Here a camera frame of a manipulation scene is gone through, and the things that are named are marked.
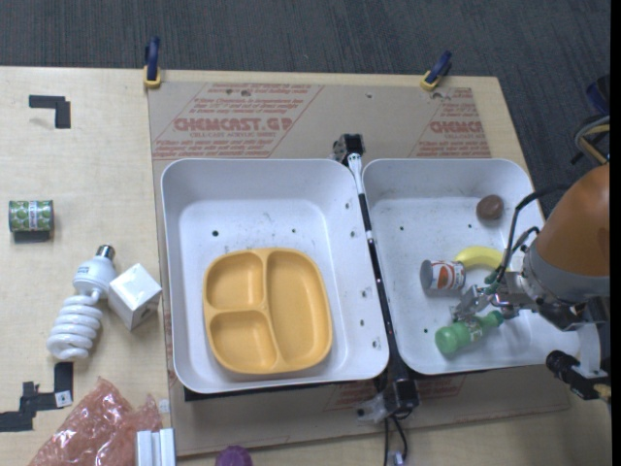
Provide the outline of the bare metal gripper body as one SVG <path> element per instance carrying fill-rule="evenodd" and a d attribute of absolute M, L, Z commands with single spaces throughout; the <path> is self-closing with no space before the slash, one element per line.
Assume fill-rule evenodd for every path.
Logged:
<path fill-rule="evenodd" d="M 518 316 L 524 309 L 537 312 L 543 303 L 520 273 L 504 274 L 499 284 L 499 306 L 504 316 Z"/>

